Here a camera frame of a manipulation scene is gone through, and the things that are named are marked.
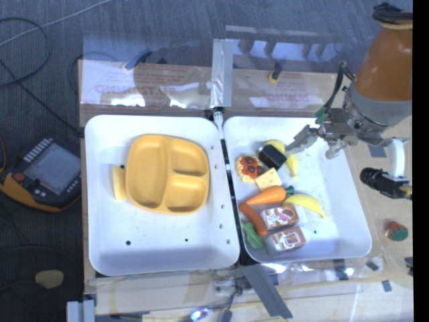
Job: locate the black cube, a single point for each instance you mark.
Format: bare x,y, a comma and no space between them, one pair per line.
271,156

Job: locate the cream pizza with dark toppings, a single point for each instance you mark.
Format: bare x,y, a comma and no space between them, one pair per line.
246,169

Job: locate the red and green toy fruit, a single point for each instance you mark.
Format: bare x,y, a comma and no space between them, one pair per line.
396,231

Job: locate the black cylinder on white bracket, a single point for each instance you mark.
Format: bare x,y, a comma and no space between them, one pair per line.
385,181

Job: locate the white plastic tray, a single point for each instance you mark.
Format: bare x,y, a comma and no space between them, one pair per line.
151,243
328,193

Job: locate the red sausage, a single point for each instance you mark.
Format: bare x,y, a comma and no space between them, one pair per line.
254,218

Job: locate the yellow cheese wedge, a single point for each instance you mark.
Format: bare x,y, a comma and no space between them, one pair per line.
269,179

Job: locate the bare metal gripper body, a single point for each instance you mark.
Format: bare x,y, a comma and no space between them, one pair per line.
338,124

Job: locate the orange carrot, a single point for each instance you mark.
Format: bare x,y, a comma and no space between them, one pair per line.
266,196

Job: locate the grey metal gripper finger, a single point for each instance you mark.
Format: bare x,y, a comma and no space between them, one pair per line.
336,148
303,137

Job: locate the green toy vegetable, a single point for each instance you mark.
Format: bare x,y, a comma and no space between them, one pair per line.
253,238

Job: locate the yellow cheese slice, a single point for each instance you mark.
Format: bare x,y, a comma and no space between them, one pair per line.
119,184

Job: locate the yellow banana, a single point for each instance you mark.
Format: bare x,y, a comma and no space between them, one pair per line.
293,164
306,202

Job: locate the brown and white carton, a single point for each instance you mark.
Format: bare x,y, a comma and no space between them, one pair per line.
279,217
288,241

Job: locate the yellow divided plate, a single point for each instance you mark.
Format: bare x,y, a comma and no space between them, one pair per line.
152,173

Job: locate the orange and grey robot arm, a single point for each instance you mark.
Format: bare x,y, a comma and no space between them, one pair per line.
382,69

